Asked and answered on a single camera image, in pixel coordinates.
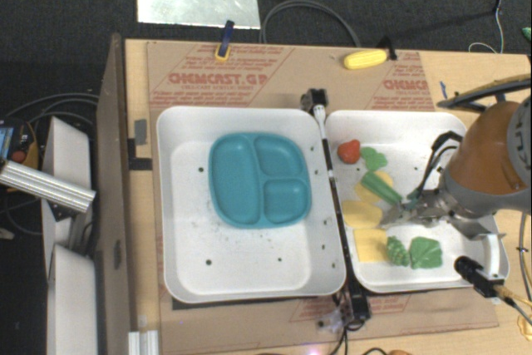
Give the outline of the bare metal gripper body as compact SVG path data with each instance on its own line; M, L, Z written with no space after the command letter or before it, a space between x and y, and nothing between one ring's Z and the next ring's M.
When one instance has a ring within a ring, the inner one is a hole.
M467 213L456 198L446 190L422 191L410 204L410 221L427 227L436 225L440 220L449 221Z

